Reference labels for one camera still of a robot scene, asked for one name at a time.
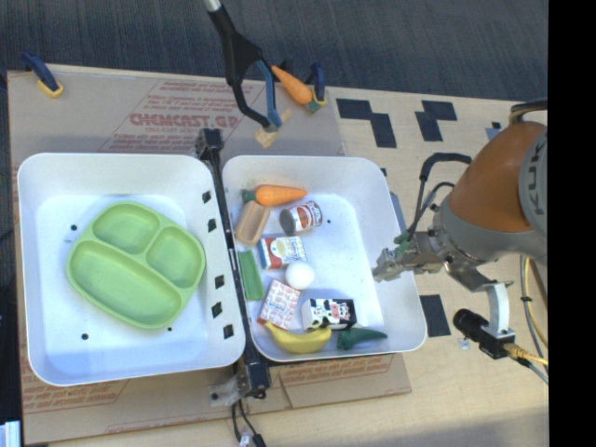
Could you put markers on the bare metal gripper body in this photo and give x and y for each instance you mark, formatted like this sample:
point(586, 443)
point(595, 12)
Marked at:
point(421, 256)

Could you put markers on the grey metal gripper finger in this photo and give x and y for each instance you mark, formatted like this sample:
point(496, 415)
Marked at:
point(388, 257)
point(383, 274)

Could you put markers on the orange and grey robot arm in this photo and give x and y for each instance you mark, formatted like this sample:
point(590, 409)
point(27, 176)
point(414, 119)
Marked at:
point(489, 193)

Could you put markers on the white plastic tray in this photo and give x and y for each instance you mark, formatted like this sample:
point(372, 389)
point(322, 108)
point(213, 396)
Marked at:
point(354, 231)
point(51, 184)

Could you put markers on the black and white cow carton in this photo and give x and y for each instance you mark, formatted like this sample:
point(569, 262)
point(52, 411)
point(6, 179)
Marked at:
point(328, 314)

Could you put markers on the dark green pepper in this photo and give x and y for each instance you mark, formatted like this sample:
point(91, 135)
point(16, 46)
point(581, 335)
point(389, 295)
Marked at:
point(356, 338)

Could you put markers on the white ball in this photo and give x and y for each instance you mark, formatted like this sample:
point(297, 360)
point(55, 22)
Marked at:
point(300, 275)

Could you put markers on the red and white can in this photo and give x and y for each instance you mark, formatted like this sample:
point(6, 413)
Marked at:
point(305, 217)

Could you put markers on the orange and white carton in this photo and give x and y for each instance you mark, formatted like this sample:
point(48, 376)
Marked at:
point(281, 252)

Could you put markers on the red and white packet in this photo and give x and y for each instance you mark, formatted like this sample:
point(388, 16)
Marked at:
point(279, 304)

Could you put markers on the yellow banana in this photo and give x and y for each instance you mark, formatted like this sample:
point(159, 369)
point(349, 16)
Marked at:
point(298, 342)

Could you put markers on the orange carrot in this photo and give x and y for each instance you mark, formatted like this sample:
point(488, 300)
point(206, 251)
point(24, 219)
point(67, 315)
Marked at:
point(293, 86)
point(277, 195)

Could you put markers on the tan bread loaf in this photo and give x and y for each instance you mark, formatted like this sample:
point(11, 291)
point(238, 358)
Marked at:
point(251, 224)

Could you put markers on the thin black and white rod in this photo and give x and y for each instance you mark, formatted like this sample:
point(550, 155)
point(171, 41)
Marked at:
point(231, 254)

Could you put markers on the green divided plate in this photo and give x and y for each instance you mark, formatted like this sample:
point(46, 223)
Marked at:
point(130, 273)

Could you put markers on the black and silver grabber tool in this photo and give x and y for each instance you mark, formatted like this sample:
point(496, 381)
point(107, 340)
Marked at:
point(235, 49)

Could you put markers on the brown cardboard board, red print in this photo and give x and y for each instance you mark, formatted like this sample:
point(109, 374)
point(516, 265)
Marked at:
point(93, 119)

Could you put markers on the black cylinder on white bracket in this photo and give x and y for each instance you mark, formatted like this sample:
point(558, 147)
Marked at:
point(486, 331)

